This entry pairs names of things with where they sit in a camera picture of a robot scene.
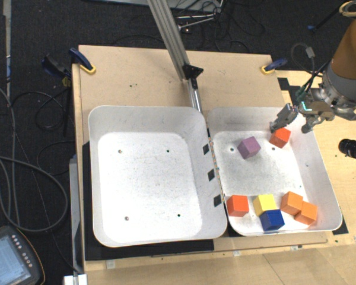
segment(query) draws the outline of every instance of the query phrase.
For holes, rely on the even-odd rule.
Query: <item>red-orange block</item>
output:
[[[278,148],[283,148],[289,141],[290,135],[291,135],[290,130],[286,128],[280,128],[272,134],[269,142],[277,146]]]
[[[229,216],[243,217],[249,212],[248,197],[245,195],[232,195],[227,200]]]
[[[281,200],[281,211],[296,215],[302,209],[303,196],[294,192],[287,192]]]
[[[317,205],[303,201],[302,209],[295,215],[294,219],[296,221],[300,221],[303,224],[310,225],[312,222],[316,221],[317,214]]]

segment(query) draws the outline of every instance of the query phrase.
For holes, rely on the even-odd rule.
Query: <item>yellow clamp pad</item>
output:
[[[85,71],[86,73],[92,75],[96,72],[96,66],[94,66],[93,64],[91,64],[91,66],[93,67],[91,70],[89,70],[88,68],[86,68],[85,66],[80,65],[80,68]]]
[[[266,68],[266,66],[263,66],[263,67],[261,68],[261,72],[262,72],[262,74],[264,74],[264,75],[271,74],[271,73],[273,73],[273,72],[275,71],[275,69],[271,69],[270,71],[265,71],[265,68]]]

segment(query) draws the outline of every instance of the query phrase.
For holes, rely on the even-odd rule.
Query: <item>cube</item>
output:
[[[294,216],[301,211],[302,202],[303,197],[301,195],[289,191],[282,197],[280,209]]]
[[[260,216],[264,211],[276,210],[277,206],[272,194],[262,194],[258,195],[253,200],[253,206],[257,216]]]
[[[314,221],[316,221],[317,214],[318,214],[317,205],[303,201],[302,209],[295,215],[294,219],[303,224],[310,225]]]
[[[237,149],[244,159],[248,159],[249,157],[255,156],[260,151],[261,147],[256,138],[251,136],[242,140],[237,146]]]
[[[290,135],[290,130],[286,128],[280,128],[271,135],[269,142],[278,148],[283,148],[289,141]]]
[[[278,230],[285,222],[281,210],[268,210],[260,216],[263,231]]]
[[[229,216],[243,217],[249,212],[248,197],[245,195],[232,195],[227,200]]]

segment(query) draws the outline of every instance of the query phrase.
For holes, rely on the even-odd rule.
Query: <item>black bracket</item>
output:
[[[193,65],[185,64],[182,66],[183,72],[187,80],[191,79],[192,88],[194,90],[198,89],[198,83],[196,78],[203,73],[202,68],[195,67]]]

